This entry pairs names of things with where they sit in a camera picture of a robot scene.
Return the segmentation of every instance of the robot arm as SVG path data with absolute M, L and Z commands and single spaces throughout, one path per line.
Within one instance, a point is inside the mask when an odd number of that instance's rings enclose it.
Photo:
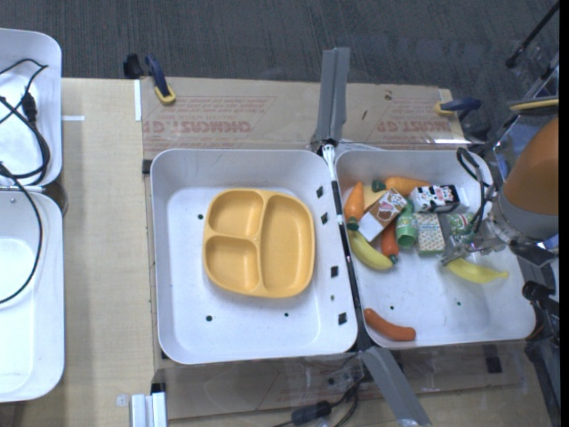
M 506 246 L 535 265 L 548 262 L 549 252 L 536 244 L 553 238 L 559 231 L 558 140 L 559 122 L 555 117 L 524 148 L 503 188 L 497 194 L 492 187 L 486 191 L 483 204 L 485 200 L 491 202 L 492 209 L 475 225 L 471 243 L 455 243 L 445 217 L 441 217 L 447 242 L 443 264 L 468 253 L 488 254 Z

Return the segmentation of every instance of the carrot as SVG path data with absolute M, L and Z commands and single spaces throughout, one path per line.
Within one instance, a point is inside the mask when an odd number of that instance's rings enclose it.
M 356 182 L 354 188 L 349 192 L 348 199 L 344 203 L 344 217 L 347 221 L 355 219 L 356 222 L 364 215 L 364 184 Z
M 399 175 L 388 177 L 385 180 L 387 189 L 396 189 L 403 196 L 409 196 L 413 189 L 417 187 L 425 187 L 429 185 L 427 181 L 412 179 L 410 177 L 401 177 Z
M 377 333 L 396 342 L 415 340 L 417 333 L 412 327 L 398 326 L 382 318 L 377 311 L 364 309 L 364 319 L 367 325 Z
M 399 261 L 399 245 L 395 235 L 396 221 L 392 221 L 381 232 L 381 252 L 385 254 L 394 264 Z

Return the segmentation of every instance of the toy banana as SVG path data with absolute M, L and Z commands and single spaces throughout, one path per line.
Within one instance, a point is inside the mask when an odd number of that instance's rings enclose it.
M 478 264 L 473 264 L 464 258 L 450 261 L 446 264 L 446 267 L 449 268 L 454 275 L 473 283 L 488 283 L 496 278 L 506 278 L 508 276 L 506 270 L 499 272 Z
M 376 270 L 393 267 L 393 262 L 382 252 L 373 248 L 359 231 L 348 231 L 349 246 L 356 258 Z

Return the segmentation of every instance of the metal bracket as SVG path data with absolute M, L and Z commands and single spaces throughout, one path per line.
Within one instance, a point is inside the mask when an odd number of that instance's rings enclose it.
M 341 139 L 341 129 L 346 122 L 348 72 L 348 47 L 323 52 L 317 129 L 310 141 L 313 152 L 318 152 L 323 143 L 335 146 Z
M 130 417 L 131 427 L 166 427 L 166 394 L 154 392 L 152 395 L 132 395 Z
M 390 350 L 369 348 L 362 354 L 362 360 L 400 425 L 432 425 Z

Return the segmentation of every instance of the white tray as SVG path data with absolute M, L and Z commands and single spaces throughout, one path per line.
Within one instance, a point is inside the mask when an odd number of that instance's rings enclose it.
M 342 353 L 353 345 L 354 304 L 330 174 L 321 157 L 304 150 L 172 149 L 155 158 L 150 179 L 158 338 L 172 360 L 204 364 L 305 357 Z M 217 193 L 243 187 L 282 191 L 309 208 L 316 260 L 302 293 L 255 298 L 208 279 L 202 262 L 203 216 Z
M 50 148 L 42 185 L 61 171 L 61 49 L 42 33 L 0 28 L 0 70 L 23 59 L 47 68 L 29 91 L 36 102 L 36 125 Z M 39 70 L 30 61 L 0 75 L 0 95 L 16 107 L 29 79 Z M 33 133 L 0 104 L 1 160 L 12 173 L 27 173 L 42 163 Z M 29 185 L 37 175 L 21 179 Z M 13 181 L 0 176 L 0 186 Z M 29 285 L 0 304 L 0 402 L 35 399 L 50 391 L 64 367 L 63 226 L 61 210 L 39 193 L 30 192 L 43 224 L 40 260 Z M 38 226 L 31 204 L 21 191 L 0 191 L 0 298 L 14 293 L 29 275 L 36 258 Z
M 50 391 L 64 367 L 63 241 L 58 206 L 31 193 L 44 228 L 36 273 L 17 297 L 0 304 L 0 403 Z M 0 298 L 28 276 L 38 242 L 31 204 L 19 191 L 0 193 Z
M 29 91 L 36 101 L 37 128 L 50 147 L 51 158 L 42 183 L 55 180 L 61 171 L 61 49 L 42 33 L 0 28 L 0 71 L 21 59 L 33 59 L 47 65 L 33 80 Z M 14 107 L 20 101 L 28 80 L 39 67 L 26 61 L 0 75 L 0 95 Z M 0 103 L 0 118 L 10 111 Z M 0 125 L 0 154 L 13 173 L 28 173 L 42 163 L 33 133 L 14 115 Z M 31 183 L 36 177 L 26 179 Z M 0 176 L 0 185 L 12 182 Z
M 492 183 L 484 160 L 472 155 L 483 167 L 485 180 Z M 343 200 L 358 180 L 366 184 L 402 175 L 463 187 L 471 212 L 480 204 L 478 183 L 450 150 L 351 150 L 338 156 L 336 173 Z M 371 338 L 380 346 L 404 349 L 527 337 L 535 326 L 535 315 L 522 295 L 524 278 L 516 256 L 507 249 L 471 255 L 468 260 L 507 270 L 509 276 L 485 285 L 470 283 L 442 267 L 438 256 L 419 256 L 415 249 L 401 250 L 399 262 L 385 272 L 369 269 L 354 258 L 362 307 L 417 332 L 412 342 L 394 342 L 368 328 Z

